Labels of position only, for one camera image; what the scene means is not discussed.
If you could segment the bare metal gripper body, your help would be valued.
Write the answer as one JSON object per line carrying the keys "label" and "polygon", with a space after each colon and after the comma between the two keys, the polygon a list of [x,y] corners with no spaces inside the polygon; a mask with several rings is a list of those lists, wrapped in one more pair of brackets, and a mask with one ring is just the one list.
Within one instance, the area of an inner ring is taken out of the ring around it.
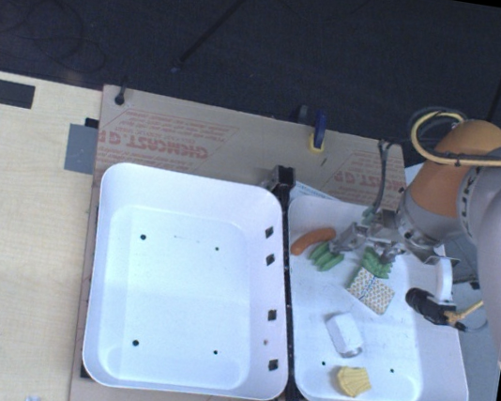
{"label": "bare metal gripper body", "polygon": [[395,241],[404,245],[406,253],[413,254],[423,264],[436,265],[442,258],[435,251],[440,243],[416,228],[402,210],[369,208],[363,217],[364,226],[368,227],[367,239],[376,250],[381,241]]}

